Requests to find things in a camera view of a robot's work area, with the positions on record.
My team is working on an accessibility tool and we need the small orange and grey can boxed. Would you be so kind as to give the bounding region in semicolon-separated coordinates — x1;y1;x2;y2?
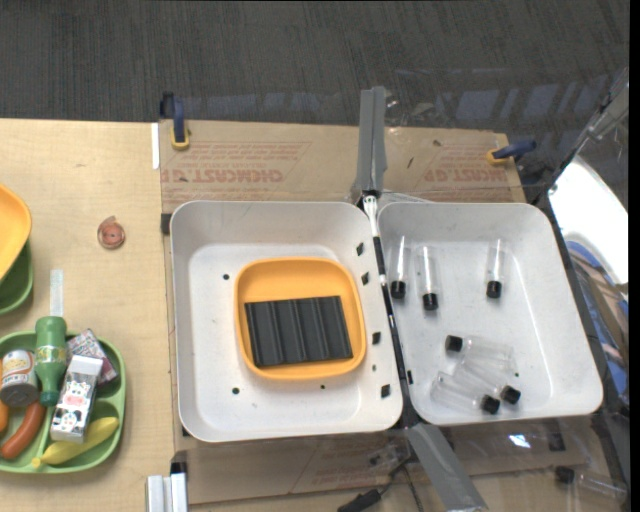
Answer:
0;348;41;408

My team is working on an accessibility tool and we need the green divided plate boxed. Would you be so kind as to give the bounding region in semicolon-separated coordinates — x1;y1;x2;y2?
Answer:
0;330;127;475

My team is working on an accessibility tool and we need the black ribbed rack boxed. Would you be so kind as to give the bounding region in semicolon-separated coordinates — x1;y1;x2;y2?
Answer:
243;295;355;369

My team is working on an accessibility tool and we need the white plastic tray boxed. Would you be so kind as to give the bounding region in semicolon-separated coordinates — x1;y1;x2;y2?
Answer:
375;201;605;428
168;199;404;444

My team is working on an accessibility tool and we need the green bottle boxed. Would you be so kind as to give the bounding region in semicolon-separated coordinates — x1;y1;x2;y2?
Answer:
33;315;69;408

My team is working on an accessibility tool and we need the round orange biscuit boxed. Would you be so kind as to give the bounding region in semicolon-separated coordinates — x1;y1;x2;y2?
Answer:
96;215;127;250

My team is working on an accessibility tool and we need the pink and white packet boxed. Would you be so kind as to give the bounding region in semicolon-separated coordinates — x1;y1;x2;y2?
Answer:
65;328;120;389

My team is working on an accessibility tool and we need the yellow banana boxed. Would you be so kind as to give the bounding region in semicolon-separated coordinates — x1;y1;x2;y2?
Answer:
39;415;121;467

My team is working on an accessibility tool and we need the orange plate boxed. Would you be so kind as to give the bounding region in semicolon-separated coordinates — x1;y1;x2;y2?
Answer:
233;256;369;382
0;183;33;282

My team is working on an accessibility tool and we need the orange sausage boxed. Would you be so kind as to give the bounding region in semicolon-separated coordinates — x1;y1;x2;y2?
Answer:
0;400;48;461

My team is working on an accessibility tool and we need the brown cardboard board red print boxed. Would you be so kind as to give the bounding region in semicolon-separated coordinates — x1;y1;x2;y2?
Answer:
158;118;616;506

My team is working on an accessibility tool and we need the clear bottle with black cap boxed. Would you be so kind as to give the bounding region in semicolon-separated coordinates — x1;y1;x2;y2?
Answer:
453;357;523;406
485;238;507;300
415;244;441;312
388;235;409;301
444;333;517;372
430;371;502;416

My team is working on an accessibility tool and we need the white cow print carton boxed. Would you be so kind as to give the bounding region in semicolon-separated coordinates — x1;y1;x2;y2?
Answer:
49;354;105;445

